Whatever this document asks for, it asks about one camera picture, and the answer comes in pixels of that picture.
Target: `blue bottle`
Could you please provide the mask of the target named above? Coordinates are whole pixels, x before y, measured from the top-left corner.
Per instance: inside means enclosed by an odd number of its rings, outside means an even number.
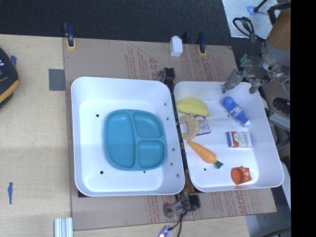
[[[222,100],[222,105],[226,111],[235,119],[239,120],[243,126],[248,127],[251,125],[251,121],[245,117],[243,109],[234,101],[232,97],[225,97]]]

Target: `white tray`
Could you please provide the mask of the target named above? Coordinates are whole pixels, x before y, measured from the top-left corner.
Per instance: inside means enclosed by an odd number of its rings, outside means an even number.
[[[224,165],[217,169],[215,164],[204,162],[184,140],[188,169],[192,184],[202,192],[244,190],[277,187],[283,182],[283,170],[267,120],[261,96],[258,92],[249,93],[251,84],[242,82],[236,88],[222,93],[223,82],[183,81],[175,85],[176,102],[188,97],[205,102],[212,116],[207,117],[211,133],[192,139],[212,150],[218,161]],[[220,100],[232,96],[244,109],[246,117],[252,122],[242,127],[238,121],[228,116]],[[229,148],[227,131],[248,131],[252,148]],[[235,185],[231,179],[234,167],[249,167],[252,180]]]
[[[95,196],[170,195],[185,183],[181,149],[168,87],[159,81],[82,77],[71,87],[75,181]],[[103,129],[115,110],[151,112],[162,122],[167,143],[163,165],[146,171],[113,167],[106,157]]]

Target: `blue plate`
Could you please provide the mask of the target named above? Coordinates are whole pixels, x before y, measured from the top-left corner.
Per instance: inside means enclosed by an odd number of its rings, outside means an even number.
[[[104,143],[110,163],[119,169],[154,169],[166,159],[163,125],[149,112],[127,109],[111,112],[105,120]]]

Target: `wooden surface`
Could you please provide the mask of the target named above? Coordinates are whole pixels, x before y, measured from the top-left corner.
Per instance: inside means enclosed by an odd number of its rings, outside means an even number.
[[[0,109],[0,236],[51,237],[54,219],[72,216],[65,92],[49,91],[48,83],[48,70],[64,67],[62,38],[0,35],[0,47],[17,58],[21,77],[13,98]],[[163,226],[78,231],[74,236],[156,237]],[[180,236],[249,233],[240,216],[186,221]]]

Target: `orange carrot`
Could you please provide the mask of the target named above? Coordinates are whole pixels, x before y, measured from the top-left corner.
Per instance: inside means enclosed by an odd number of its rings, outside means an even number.
[[[217,168],[220,168],[223,165],[221,162],[217,160],[216,155],[211,150],[196,142],[193,142],[192,140],[188,140],[188,144],[205,162],[215,163]]]

